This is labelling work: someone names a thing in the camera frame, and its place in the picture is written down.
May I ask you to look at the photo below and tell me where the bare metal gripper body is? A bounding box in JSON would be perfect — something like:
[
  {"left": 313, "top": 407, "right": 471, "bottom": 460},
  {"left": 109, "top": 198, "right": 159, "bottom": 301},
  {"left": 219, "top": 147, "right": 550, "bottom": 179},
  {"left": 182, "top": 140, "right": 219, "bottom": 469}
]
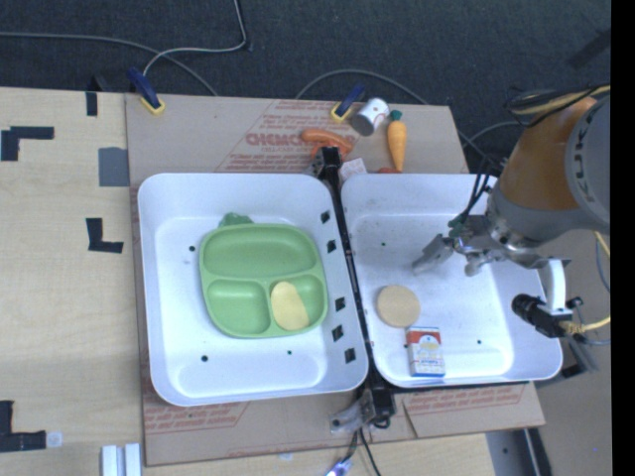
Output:
[{"left": 451, "top": 214, "right": 553, "bottom": 270}]

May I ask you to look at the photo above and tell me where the tan round biscuit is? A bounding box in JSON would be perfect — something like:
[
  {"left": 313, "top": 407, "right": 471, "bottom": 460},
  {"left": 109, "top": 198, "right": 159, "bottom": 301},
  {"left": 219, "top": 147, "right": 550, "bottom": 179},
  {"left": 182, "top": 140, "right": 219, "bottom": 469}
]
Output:
[{"left": 375, "top": 284, "right": 423, "bottom": 328}]

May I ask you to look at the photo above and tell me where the white plastic tray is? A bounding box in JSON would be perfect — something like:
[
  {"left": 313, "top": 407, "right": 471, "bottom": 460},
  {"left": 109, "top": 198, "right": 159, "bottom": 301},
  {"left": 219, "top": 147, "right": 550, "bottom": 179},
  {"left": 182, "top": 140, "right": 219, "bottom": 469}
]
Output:
[
  {"left": 137, "top": 172, "right": 371, "bottom": 409},
  {"left": 339, "top": 172, "right": 565, "bottom": 390}
]

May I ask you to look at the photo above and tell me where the thin black rod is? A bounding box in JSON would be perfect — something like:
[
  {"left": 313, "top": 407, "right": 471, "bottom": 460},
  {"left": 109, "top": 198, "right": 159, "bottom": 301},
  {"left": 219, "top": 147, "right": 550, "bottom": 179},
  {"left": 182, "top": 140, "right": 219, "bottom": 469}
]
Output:
[{"left": 324, "top": 169, "right": 382, "bottom": 395}]

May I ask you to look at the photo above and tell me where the white and red carton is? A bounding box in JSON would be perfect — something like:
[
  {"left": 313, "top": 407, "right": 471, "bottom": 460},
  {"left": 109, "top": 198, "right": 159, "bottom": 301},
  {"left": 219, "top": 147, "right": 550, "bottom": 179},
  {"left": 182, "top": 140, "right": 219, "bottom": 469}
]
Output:
[{"left": 405, "top": 325, "right": 447, "bottom": 379}]

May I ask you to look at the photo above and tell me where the white and pink packet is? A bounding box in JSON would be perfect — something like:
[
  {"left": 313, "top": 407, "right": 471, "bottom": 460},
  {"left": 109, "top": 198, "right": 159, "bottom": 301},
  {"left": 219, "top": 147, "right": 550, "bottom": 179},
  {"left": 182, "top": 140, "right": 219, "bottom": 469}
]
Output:
[{"left": 340, "top": 158, "right": 369, "bottom": 179}]

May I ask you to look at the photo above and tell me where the orange carrot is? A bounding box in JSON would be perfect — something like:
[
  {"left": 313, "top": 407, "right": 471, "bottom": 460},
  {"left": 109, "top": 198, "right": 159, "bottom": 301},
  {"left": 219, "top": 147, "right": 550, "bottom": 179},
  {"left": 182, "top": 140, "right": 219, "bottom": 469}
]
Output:
[{"left": 386, "top": 109, "right": 409, "bottom": 174}]

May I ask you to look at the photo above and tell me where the yellow oval toy food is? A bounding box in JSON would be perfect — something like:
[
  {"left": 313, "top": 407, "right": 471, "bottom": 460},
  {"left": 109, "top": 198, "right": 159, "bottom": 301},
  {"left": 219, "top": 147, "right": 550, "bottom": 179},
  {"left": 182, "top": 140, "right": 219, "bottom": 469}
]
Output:
[{"left": 270, "top": 280, "right": 312, "bottom": 332}]

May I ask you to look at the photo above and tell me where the white small can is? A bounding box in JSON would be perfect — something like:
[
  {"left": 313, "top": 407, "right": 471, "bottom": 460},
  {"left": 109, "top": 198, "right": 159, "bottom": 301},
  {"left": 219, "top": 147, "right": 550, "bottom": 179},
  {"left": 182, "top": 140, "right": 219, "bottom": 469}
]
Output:
[{"left": 350, "top": 96, "right": 391, "bottom": 138}]

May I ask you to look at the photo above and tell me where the orange sausage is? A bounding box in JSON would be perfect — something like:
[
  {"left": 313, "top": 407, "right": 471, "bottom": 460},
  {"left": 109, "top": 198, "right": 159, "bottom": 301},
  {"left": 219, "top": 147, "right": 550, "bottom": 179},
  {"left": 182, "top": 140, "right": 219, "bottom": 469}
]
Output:
[{"left": 301, "top": 128, "right": 355, "bottom": 157}]

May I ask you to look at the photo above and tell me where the green divided plate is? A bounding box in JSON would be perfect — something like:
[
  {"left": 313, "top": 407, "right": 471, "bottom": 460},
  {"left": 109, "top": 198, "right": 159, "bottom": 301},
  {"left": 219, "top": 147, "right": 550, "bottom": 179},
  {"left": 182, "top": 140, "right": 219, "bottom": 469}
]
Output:
[{"left": 197, "top": 222, "right": 329, "bottom": 340}]

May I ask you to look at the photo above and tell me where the brown cardboard board red print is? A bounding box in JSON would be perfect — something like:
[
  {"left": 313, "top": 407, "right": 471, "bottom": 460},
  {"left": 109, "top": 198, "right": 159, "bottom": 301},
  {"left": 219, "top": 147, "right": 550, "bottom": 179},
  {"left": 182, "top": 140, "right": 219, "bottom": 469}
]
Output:
[{"left": 123, "top": 91, "right": 547, "bottom": 468}]

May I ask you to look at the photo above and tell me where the black cylinder on white bracket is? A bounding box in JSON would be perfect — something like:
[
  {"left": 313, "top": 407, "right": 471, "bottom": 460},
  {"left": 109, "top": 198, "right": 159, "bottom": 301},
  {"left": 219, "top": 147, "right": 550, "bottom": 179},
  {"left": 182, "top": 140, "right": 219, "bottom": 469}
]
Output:
[{"left": 511, "top": 258, "right": 584, "bottom": 339}]

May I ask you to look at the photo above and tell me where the black block with thin wires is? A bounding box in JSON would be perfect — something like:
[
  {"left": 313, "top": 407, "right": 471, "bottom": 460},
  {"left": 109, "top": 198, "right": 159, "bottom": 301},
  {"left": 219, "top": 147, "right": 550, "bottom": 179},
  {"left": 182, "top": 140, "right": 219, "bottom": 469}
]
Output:
[
  {"left": 364, "top": 387, "right": 398, "bottom": 428},
  {"left": 311, "top": 145, "right": 344, "bottom": 181}
]

